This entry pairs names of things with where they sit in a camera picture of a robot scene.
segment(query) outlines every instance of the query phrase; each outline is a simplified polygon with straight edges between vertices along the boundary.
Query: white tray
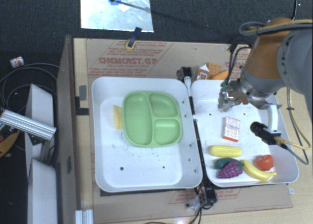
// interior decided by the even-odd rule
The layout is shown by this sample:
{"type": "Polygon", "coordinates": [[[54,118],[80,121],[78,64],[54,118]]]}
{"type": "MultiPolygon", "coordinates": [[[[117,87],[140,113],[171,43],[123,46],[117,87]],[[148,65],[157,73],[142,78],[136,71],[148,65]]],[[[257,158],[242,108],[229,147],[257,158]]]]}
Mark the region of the white tray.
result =
{"type": "MultiPolygon", "coordinates": [[[[220,84],[221,81],[198,80],[192,84],[191,88],[206,171],[211,182],[219,187],[237,187],[296,181],[299,176],[299,169],[295,157],[277,145],[267,145],[250,130],[250,125],[254,121],[268,124],[267,111],[258,110],[248,104],[234,106],[228,112],[220,112],[217,107],[220,84]],[[227,116],[240,120],[240,139],[238,142],[222,138],[223,120],[227,116]],[[231,179],[219,179],[217,178],[218,171],[213,169],[214,162],[218,157],[212,156],[209,152],[213,145],[239,147],[243,154],[236,159],[247,159],[250,162],[253,162],[259,155],[271,154],[274,159],[272,170],[276,171],[277,175],[265,182],[253,179],[246,173],[231,179]]],[[[275,96],[269,97],[267,101],[277,104],[275,96]]],[[[282,132],[283,138],[288,139],[280,111],[278,111],[278,130],[282,132]]]]}
{"type": "Polygon", "coordinates": [[[186,86],[174,79],[101,77],[92,84],[95,177],[107,192],[194,188],[202,180],[193,118],[186,86]],[[181,140],[168,147],[132,145],[114,127],[113,105],[122,107],[134,91],[159,91],[173,96],[182,120],[181,140]]]}

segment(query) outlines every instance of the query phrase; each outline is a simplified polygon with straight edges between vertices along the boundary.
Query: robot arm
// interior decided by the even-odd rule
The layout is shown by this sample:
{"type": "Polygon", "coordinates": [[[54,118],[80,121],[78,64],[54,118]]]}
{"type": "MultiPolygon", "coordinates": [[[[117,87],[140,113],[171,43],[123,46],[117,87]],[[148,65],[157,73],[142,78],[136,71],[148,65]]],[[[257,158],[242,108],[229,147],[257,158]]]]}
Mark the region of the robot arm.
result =
{"type": "MultiPolygon", "coordinates": [[[[266,26],[290,21],[277,18],[266,26]]],[[[305,95],[312,120],[312,27],[260,35],[240,79],[221,89],[219,110],[225,112],[240,103],[267,109],[266,98],[285,86],[305,95]]]]}

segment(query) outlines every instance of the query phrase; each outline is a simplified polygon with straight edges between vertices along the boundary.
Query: green vegetable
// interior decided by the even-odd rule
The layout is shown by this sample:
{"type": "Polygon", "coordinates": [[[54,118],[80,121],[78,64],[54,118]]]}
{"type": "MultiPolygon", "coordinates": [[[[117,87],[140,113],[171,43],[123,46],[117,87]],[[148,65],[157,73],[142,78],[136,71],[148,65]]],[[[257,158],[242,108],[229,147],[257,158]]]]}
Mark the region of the green vegetable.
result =
{"type": "Polygon", "coordinates": [[[214,169],[222,169],[224,168],[228,163],[231,161],[236,161],[238,163],[237,169],[241,170],[242,169],[242,164],[240,161],[233,159],[233,158],[221,158],[215,161],[214,163],[214,169]]]}

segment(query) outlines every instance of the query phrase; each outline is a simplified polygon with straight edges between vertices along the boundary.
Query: purple grapes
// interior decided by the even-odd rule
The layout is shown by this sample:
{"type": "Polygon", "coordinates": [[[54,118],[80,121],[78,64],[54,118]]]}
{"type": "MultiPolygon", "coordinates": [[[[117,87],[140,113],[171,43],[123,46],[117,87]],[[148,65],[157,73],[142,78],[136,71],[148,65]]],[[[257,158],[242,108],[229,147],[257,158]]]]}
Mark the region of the purple grapes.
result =
{"type": "Polygon", "coordinates": [[[219,171],[218,178],[229,179],[242,174],[243,173],[242,169],[238,169],[237,167],[238,167],[237,161],[231,161],[227,163],[226,166],[219,171]]]}

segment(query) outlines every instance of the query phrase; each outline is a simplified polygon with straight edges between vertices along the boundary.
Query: tin can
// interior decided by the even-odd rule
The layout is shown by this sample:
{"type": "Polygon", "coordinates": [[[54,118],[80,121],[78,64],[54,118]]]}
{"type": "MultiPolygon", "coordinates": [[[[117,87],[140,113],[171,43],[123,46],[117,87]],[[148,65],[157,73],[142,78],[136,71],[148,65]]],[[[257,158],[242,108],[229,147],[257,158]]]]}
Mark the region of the tin can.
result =
{"type": "Polygon", "coordinates": [[[12,68],[24,66],[24,59],[22,56],[16,57],[10,60],[10,64],[12,68]]]}

